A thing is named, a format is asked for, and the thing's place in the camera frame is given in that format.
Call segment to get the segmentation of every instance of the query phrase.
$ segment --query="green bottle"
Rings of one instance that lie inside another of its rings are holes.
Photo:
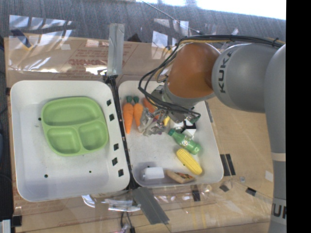
[[[189,136],[178,133],[175,129],[171,129],[168,133],[175,141],[184,149],[188,150],[191,154],[197,154],[201,150],[201,145],[193,141]]]

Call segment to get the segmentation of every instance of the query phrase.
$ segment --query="white tray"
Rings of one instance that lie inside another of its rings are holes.
[[[38,120],[41,109],[48,101],[72,96],[87,96],[101,106],[109,131],[103,149],[78,156],[60,156],[50,149]],[[24,199],[44,201],[115,192],[129,184],[118,117],[106,84],[20,81],[11,89],[11,108],[17,190]]]
[[[121,106],[124,105],[126,96],[138,96],[140,101],[144,97],[138,90],[138,83],[138,81],[125,81],[120,85],[119,97]],[[157,82],[149,82],[147,91],[151,93],[158,85],[160,84]],[[199,176],[194,175],[196,180],[188,184],[215,183],[222,179],[224,169],[205,102],[199,102],[194,110],[201,114],[200,119],[196,122],[197,130],[194,134],[194,140],[202,146],[202,149],[193,157],[201,165],[203,173]],[[167,133],[144,136],[138,132],[135,122],[133,122],[131,133],[126,135],[126,141],[130,153],[133,176],[141,186],[180,185],[169,177],[144,180],[141,176],[141,171],[147,167],[162,167],[164,170],[170,169],[191,175],[175,154],[180,146]]]

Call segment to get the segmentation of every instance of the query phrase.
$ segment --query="orange carrot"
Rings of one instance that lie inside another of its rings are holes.
[[[125,132],[129,134],[131,132],[131,127],[134,118],[134,107],[131,104],[132,97],[126,97],[126,104],[123,106],[123,120],[124,120],[124,127]]]
[[[148,108],[150,113],[153,113],[156,111],[156,108],[152,104],[150,104],[146,98],[143,98],[142,103],[144,104],[146,108]]]
[[[133,100],[135,102],[134,104],[134,120],[136,123],[136,126],[138,127],[140,125],[140,118],[142,115],[142,112],[144,110],[144,107],[142,104],[139,103],[139,97],[133,97]]]

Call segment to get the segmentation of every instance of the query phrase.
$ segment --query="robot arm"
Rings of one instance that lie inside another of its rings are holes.
[[[209,44],[233,40],[247,43],[222,53]],[[146,93],[148,82],[145,89],[141,84],[138,89],[173,121],[198,120],[200,115],[194,114],[192,107],[213,96],[231,108],[266,114],[274,168],[269,232],[286,232],[286,45],[248,36],[203,35],[182,39],[167,60],[170,58],[174,58],[173,66],[160,92]],[[164,62],[147,75],[152,77],[166,67]]]

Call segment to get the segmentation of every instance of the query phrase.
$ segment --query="green plate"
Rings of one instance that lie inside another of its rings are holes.
[[[99,104],[88,97],[69,97],[46,103],[41,111],[44,135],[59,155],[97,151],[108,140],[108,128]]]

